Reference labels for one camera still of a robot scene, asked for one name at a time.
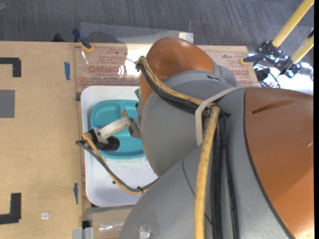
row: gray carpet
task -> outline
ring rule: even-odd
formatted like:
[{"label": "gray carpet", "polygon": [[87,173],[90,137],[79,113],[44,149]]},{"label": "gray carpet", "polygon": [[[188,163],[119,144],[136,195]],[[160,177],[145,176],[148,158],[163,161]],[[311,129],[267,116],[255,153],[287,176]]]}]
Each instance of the gray carpet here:
[{"label": "gray carpet", "polygon": [[[147,28],[168,35],[192,32],[195,44],[244,45],[254,51],[273,39],[303,0],[0,0],[0,40],[51,41],[60,33],[103,25],[110,35],[139,36]],[[314,26],[314,6],[281,49],[292,55]],[[92,42],[105,42],[92,36]],[[313,66],[314,49],[304,58]]]}]

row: yellow pole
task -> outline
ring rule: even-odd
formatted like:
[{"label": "yellow pole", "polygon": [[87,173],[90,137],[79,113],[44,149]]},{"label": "yellow pole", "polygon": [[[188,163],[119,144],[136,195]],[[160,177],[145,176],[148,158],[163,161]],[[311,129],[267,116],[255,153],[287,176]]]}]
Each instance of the yellow pole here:
[{"label": "yellow pole", "polygon": [[280,32],[276,35],[276,37],[272,40],[272,45],[278,48],[283,41],[287,38],[287,36],[293,31],[295,26],[299,23],[299,21],[305,16],[307,11],[313,6],[315,0],[304,0],[294,14],[290,17],[287,23],[283,26]]},{"label": "yellow pole", "polygon": [[307,38],[304,43],[291,55],[290,60],[298,63],[314,46],[314,35]]}]

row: black corner marker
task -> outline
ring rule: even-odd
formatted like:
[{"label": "black corner marker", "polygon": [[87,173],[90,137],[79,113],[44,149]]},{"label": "black corner marker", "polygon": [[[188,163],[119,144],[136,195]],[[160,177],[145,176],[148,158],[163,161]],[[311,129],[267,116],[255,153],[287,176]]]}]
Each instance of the black corner marker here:
[{"label": "black corner marker", "polygon": [[21,77],[21,60],[19,58],[0,58],[0,64],[12,64],[12,77]]},{"label": "black corner marker", "polygon": [[21,193],[11,193],[10,212],[0,214],[0,225],[18,223],[21,219]]}]

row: teal plate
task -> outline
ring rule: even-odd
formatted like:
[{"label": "teal plate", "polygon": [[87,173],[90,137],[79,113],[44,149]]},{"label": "teal plate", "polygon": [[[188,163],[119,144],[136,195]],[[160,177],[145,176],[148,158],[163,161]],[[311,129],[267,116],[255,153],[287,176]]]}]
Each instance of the teal plate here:
[{"label": "teal plate", "polygon": [[[130,117],[137,118],[137,104],[137,101],[132,100],[111,100],[99,103],[93,108],[91,114],[91,129],[94,127],[103,128],[122,118],[123,109],[126,109]],[[100,150],[101,155],[105,158],[132,159],[145,156],[142,140],[132,137],[128,129],[119,131],[113,136],[119,139],[120,147],[115,151]]]}]

